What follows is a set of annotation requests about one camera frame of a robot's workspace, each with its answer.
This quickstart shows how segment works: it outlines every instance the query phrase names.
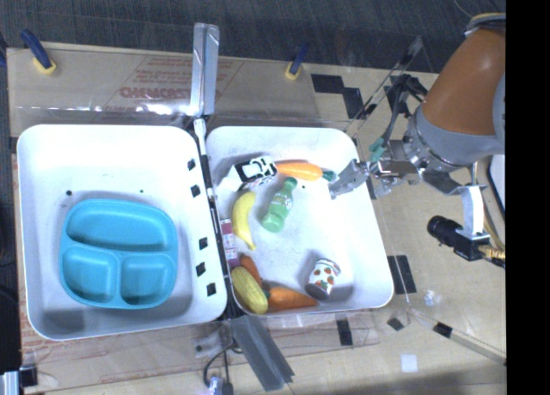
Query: cup with strawberry print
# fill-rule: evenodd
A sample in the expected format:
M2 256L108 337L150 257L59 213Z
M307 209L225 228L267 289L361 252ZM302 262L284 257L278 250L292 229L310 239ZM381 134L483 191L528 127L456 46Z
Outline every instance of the cup with strawberry print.
M338 264L334 261L326 258L319 259L305 286L307 293L318 301L325 301L328 299L340 272Z

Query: dark floor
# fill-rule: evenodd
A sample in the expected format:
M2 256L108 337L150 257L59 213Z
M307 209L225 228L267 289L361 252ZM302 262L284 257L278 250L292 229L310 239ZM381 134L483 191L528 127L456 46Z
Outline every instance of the dark floor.
M193 24L220 27L220 54L288 60L309 43L306 62L391 68L421 36L410 70L439 72L473 15L505 12L506 0L0 0L0 32L23 46L28 27L43 40L189 52ZM0 374L18 368L8 89L0 69Z

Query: bottle cap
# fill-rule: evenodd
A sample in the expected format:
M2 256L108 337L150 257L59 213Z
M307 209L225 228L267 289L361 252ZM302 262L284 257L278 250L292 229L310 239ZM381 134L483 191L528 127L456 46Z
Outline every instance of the bottle cap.
M288 185L292 189L294 189L298 185L298 180L294 177L286 177L283 182L284 185Z
M265 230L269 230L270 232L277 233L283 230L284 220L279 215L276 215L274 213L268 213L261 220L261 225Z

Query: yellow corn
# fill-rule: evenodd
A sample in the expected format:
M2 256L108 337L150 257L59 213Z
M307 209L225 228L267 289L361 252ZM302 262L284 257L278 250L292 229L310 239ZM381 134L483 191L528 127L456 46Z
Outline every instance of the yellow corn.
M233 287L253 313L267 311L267 297L247 269L238 266L231 271Z

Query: brown cylinder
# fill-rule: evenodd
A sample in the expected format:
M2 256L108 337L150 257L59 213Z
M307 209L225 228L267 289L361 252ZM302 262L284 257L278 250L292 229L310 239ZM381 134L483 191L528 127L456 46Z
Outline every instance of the brown cylinder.
M446 131L492 136L492 104L505 71L504 30L479 28L456 49L422 106L433 125Z

